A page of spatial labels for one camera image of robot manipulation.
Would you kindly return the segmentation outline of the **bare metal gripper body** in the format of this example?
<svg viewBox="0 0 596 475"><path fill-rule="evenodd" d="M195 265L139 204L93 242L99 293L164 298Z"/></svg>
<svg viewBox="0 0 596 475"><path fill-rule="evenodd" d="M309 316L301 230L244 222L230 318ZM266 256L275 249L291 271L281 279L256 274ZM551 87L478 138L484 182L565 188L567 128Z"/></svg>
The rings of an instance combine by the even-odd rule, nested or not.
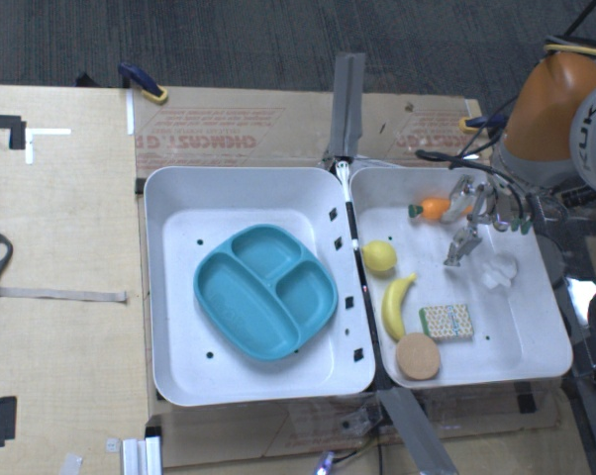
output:
<svg viewBox="0 0 596 475"><path fill-rule="evenodd" d="M508 180L489 176L476 190L474 223L490 225L500 233L527 234L533 217L527 209L527 199Z"/></svg>

